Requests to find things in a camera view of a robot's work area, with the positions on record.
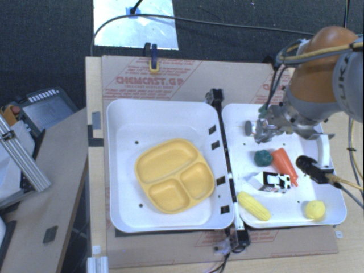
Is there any green broccoli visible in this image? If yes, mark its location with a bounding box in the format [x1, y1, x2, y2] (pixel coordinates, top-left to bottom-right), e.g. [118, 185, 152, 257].
[253, 149, 275, 168]

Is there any yellow divided plate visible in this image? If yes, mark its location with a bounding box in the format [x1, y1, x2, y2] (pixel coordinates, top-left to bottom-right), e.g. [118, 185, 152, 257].
[134, 138, 216, 216]

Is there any yellow lemon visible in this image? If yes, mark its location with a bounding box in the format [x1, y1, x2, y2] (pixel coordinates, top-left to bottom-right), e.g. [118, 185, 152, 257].
[305, 200, 326, 220]

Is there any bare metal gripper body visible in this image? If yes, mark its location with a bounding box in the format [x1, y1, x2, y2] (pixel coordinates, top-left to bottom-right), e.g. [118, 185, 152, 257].
[267, 104, 316, 138]

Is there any orange carrot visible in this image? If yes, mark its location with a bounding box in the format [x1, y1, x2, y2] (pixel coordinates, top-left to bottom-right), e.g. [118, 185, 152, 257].
[270, 147, 299, 188]

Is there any thin black and white rod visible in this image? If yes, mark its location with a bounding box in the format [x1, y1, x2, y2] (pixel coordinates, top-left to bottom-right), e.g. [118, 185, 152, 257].
[215, 101, 243, 230]

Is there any black and white milk carton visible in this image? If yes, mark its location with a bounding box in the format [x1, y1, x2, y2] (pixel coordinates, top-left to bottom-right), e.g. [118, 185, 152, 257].
[249, 171, 292, 195]

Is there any black cylinder on white bracket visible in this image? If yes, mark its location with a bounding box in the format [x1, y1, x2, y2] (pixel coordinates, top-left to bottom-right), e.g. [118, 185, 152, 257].
[295, 134, 335, 185]

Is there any white plastic tray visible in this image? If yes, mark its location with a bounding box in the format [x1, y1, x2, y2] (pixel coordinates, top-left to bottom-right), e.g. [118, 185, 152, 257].
[221, 103, 348, 229]
[106, 98, 236, 234]

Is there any yellow corn cob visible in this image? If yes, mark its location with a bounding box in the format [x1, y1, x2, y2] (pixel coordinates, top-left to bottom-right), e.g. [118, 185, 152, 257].
[237, 191, 272, 222]

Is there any brown cardboard board red print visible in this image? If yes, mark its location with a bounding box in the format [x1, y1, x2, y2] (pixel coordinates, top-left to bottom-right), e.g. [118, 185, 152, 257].
[101, 55, 340, 269]

